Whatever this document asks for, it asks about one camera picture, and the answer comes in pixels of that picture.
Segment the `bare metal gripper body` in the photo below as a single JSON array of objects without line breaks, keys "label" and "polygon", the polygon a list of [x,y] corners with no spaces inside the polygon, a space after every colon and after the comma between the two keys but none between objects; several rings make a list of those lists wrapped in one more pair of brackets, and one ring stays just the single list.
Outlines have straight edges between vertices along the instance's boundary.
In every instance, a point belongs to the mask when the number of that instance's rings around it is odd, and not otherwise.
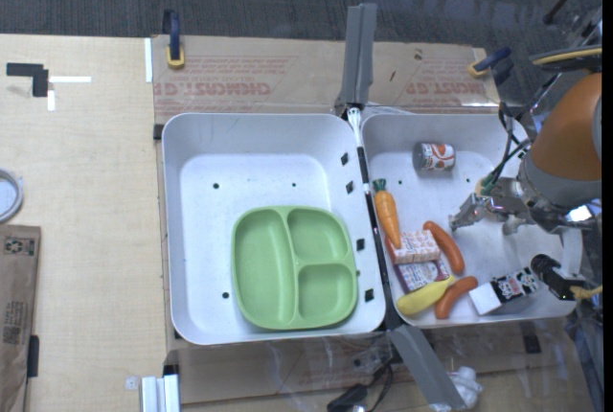
[{"label": "bare metal gripper body", "polygon": [[571,213],[584,206],[581,182],[546,181],[536,187],[529,179],[501,177],[490,192],[488,208],[502,222],[507,215],[525,220],[524,225],[535,225],[549,234],[561,234],[565,229],[596,229],[597,217],[588,214],[575,219]]}]

